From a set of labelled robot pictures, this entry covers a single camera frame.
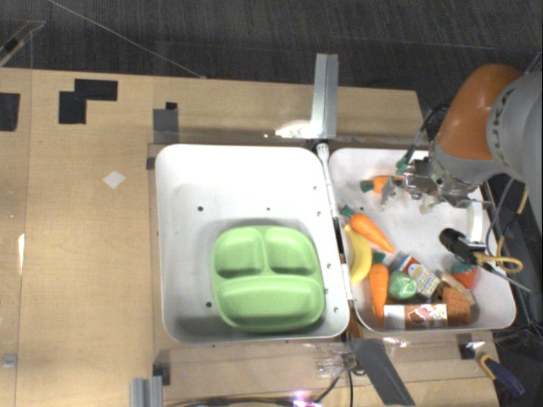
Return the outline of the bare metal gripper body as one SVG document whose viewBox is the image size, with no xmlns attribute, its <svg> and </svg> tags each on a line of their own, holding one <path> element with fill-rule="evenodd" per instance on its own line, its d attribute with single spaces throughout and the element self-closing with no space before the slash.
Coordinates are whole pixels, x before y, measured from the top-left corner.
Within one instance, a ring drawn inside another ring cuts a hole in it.
<svg viewBox="0 0 543 407">
<path fill-rule="evenodd" d="M 413 198 L 428 196 L 435 204 L 447 202 L 453 207 L 464 207 L 479 187 L 453 177 L 434 158 L 414 159 L 404 177 L 404 188 Z"/>
</svg>

